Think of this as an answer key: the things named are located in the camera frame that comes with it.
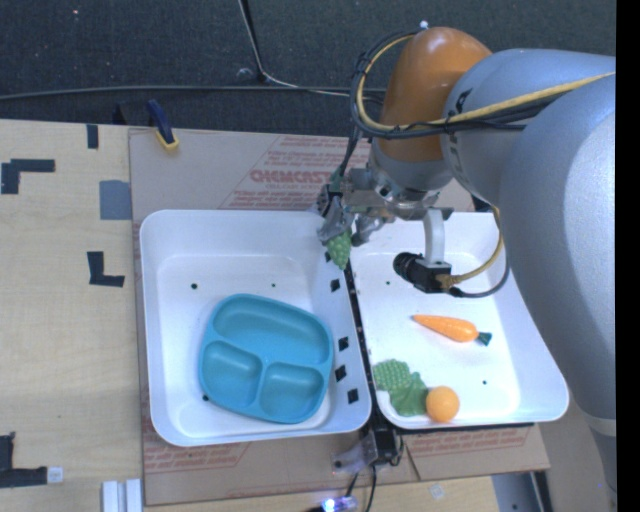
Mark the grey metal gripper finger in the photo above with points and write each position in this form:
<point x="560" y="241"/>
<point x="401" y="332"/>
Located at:
<point x="334" y="220"/>
<point x="367" y="227"/>

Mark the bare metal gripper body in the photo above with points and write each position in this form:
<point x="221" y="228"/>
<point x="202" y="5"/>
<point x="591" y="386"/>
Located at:
<point x="367" y="195"/>

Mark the green grapes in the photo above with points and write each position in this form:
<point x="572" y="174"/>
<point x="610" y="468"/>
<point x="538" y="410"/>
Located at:
<point x="390" y="374"/>
<point x="339" y="250"/>

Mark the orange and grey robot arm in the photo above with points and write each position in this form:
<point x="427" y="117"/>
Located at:
<point x="550" y="210"/>

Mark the orange carrot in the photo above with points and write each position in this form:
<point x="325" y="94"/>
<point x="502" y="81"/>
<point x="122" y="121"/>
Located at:
<point x="447" y="327"/>

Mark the brown cardboard board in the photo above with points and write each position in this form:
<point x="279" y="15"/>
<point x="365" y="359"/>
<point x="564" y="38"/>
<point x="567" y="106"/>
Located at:
<point x="210" y="170"/>

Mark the blue divided plate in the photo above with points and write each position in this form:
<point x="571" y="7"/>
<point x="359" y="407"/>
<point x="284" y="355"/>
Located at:
<point x="265" y="357"/>

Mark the white plastic tray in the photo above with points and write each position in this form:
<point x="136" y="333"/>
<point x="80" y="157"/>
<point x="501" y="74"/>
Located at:
<point x="175" y="320"/>
<point x="450" y="370"/>

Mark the green lettuce leaf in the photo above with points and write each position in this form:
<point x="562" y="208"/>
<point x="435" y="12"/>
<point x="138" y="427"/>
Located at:
<point x="409" y="399"/>

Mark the orange ball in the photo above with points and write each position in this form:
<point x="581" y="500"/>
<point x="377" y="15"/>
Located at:
<point x="442" y="403"/>

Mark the black cylinder on white bracket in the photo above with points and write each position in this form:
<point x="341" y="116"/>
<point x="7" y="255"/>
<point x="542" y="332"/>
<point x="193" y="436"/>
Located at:
<point x="425" y="272"/>

